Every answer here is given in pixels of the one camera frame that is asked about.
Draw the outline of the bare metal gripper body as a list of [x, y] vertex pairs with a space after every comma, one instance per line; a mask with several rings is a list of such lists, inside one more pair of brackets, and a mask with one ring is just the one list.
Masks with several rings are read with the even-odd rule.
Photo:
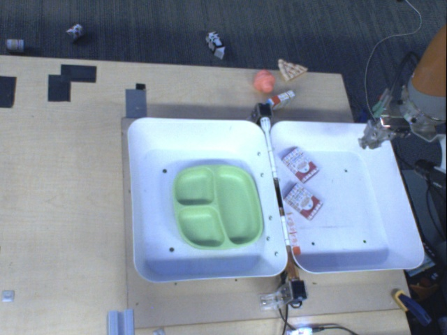
[[439, 140], [442, 136], [437, 128], [443, 120], [429, 117], [418, 109], [406, 109], [403, 105], [392, 106], [380, 116], [380, 125], [393, 137], [414, 134], [424, 140]]

